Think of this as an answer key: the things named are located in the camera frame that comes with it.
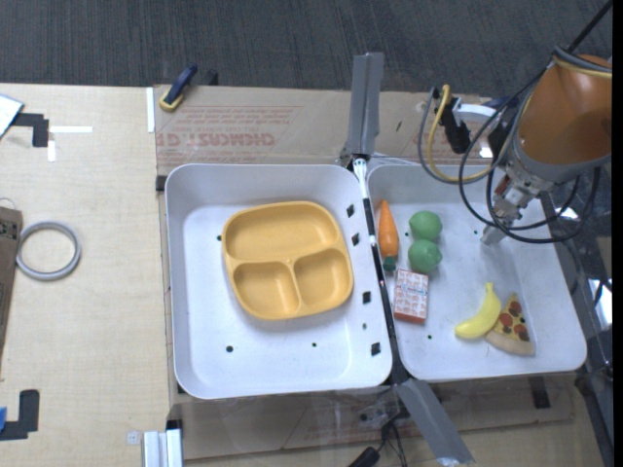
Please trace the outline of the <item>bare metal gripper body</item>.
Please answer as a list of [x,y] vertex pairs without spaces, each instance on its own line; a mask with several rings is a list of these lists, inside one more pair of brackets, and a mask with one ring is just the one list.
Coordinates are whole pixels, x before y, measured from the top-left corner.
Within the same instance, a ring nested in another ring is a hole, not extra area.
[[522,166],[506,166],[493,193],[493,214],[503,225],[522,218],[522,210],[543,191],[546,181]]

